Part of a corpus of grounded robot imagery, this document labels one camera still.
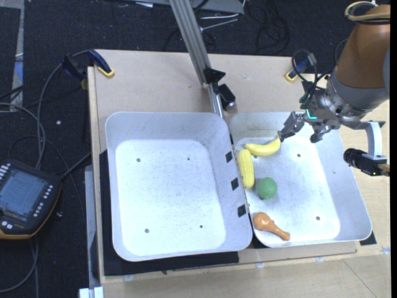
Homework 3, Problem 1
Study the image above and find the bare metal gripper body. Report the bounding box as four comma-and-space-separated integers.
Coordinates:
302, 89, 370, 132

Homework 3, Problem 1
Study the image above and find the yellow banana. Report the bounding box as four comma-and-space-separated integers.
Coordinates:
244, 135, 282, 157

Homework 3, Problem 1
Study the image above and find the white plastic tray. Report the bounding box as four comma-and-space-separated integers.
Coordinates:
104, 111, 254, 263
229, 111, 373, 249

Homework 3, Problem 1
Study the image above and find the yellow corn cob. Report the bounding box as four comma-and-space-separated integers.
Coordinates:
238, 148, 256, 189

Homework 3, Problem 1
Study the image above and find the green ball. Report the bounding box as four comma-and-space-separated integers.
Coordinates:
257, 176, 278, 200

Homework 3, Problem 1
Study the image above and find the black block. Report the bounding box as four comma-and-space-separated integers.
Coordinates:
217, 84, 237, 111

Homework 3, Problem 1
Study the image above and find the orange chicken drumstick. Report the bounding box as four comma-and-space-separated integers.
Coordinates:
252, 211, 291, 242

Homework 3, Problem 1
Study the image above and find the pale wood board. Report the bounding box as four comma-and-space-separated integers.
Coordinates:
87, 48, 357, 287

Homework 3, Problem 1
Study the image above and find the black cylinder on white bracket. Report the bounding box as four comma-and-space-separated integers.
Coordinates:
342, 120, 388, 177

